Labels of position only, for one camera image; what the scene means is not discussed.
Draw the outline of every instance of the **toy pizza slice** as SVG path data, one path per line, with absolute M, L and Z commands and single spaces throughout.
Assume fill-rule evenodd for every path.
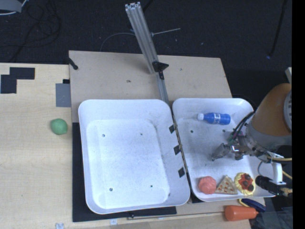
M 225 176 L 216 188 L 215 193 L 221 194 L 237 194 L 237 188 L 231 178 Z

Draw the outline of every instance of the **blue plastic bottle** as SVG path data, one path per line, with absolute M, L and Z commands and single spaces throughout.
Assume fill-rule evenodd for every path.
M 206 113 L 206 114 L 198 114 L 198 120 L 205 120 L 210 124 L 220 124 L 220 125 L 228 125 L 231 121 L 231 117 L 229 114 L 220 114 L 220 113 Z

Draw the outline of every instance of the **white tray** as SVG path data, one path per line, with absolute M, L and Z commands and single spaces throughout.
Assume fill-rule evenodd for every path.
M 255 179 L 258 176 L 260 160 L 256 157 L 244 156 L 242 160 L 235 160 L 234 154 L 212 161 L 212 153 L 221 143 L 227 143 L 229 134 L 238 123 L 251 111 L 252 106 L 239 98 L 181 98 L 173 103 L 173 114 L 177 124 L 182 150 L 187 165 L 191 189 L 202 201 L 211 202 L 249 197 L 273 197 L 271 193 L 258 186 L 251 196 L 241 192 L 237 195 L 204 194 L 198 189 L 201 177 L 212 176 L 217 184 L 225 175 L 234 180 L 239 172 L 250 174 Z M 229 125 L 212 125 L 199 121 L 199 113 L 218 112 L 231 115 Z M 260 171 L 264 176 L 273 177 L 271 164 L 263 164 Z
M 88 207 L 98 214 L 178 206 L 190 197 L 169 106 L 86 100 L 79 106 Z

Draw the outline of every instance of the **wooden table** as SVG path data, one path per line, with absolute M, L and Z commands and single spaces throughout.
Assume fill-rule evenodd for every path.
M 164 217 L 120 218 L 113 221 L 72 221 L 72 122 L 78 121 L 77 105 L 86 98 L 158 98 L 156 81 L 148 75 L 140 54 L 70 52 L 79 66 L 0 63 L 0 74 L 10 67 L 35 68 L 34 80 L 17 80 L 16 94 L 0 94 L 0 223 L 3 228 L 250 228 L 248 220 L 229 222 L 226 205 L 236 200 L 177 207 Z M 179 97 L 232 97 L 220 59 L 159 56 L 170 67 L 164 71 L 169 99 Z M 101 67 L 99 75 L 87 74 Z M 88 94 L 98 84 L 100 91 Z M 71 80 L 72 107 L 56 107 L 55 84 Z M 50 121 L 62 118 L 68 132 L 56 135 Z

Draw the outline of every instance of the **green ball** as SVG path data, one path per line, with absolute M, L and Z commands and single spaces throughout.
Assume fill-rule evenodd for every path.
M 67 133 L 68 125 L 63 119 L 55 119 L 51 121 L 51 129 L 55 134 L 62 135 Z

